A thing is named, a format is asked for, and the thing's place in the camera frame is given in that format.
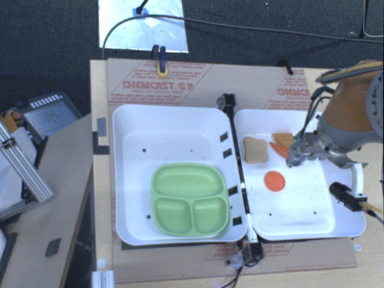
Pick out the tan bread slice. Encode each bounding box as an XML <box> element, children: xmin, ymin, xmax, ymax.
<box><xmin>242</xmin><ymin>136</ymin><xmax>269</xmax><ymax>165</ymax></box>

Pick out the black cylinder on white bracket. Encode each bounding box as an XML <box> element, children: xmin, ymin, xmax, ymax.
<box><xmin>329</xmin><ymin>162</ymin><xmax>369</xmax><ymax>212</ymax></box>

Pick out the brown cardboard board, red print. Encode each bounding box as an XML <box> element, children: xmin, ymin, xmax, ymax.
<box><xmin>106</xmin><ymin>58</ymin><xmax>358</xmax><ymax>284</ymax></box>

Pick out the thin black and white rod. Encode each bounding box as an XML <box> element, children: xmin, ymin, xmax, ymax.
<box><xmin>227</xmin><ymin>106</ymin><xmax>258</xmax><ymax>243</ymax></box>

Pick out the white plastic tray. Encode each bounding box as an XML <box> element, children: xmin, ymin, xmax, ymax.
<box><xmin>112</xmin><ymin>103</ymin><xmax>248</xmax><ymax>247</ymax></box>
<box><xmin>233</xmin><ymin>109</ymin><xmax>367</xmax><ymax>242</ymax></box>

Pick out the black block with thin wires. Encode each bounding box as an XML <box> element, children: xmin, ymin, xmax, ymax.
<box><xmin>216</xmin><ymin>93</ymin><xmax>236</xmax><ymax>111</ymax></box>
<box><xmin>242</xmin><ymin>241</ymin><xmax>265</xmax><ymax>265</ymax></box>

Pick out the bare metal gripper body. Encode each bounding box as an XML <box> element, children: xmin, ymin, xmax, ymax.
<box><xmin>295</xmin><ymin>131</ymin><xmax>350</xmax><ymax>163</ymax></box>

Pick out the green divided plate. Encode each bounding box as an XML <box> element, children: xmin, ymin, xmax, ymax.
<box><xmin>150</xmin><ymin>162</ymin><xmax>230</xmax><ymax>238</ymax></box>

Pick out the orange carrot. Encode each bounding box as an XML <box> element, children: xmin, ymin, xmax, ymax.
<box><xmin>269</xmin><ymin>142</ymin><xmax>290</xmax><ymax>159</ymax></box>

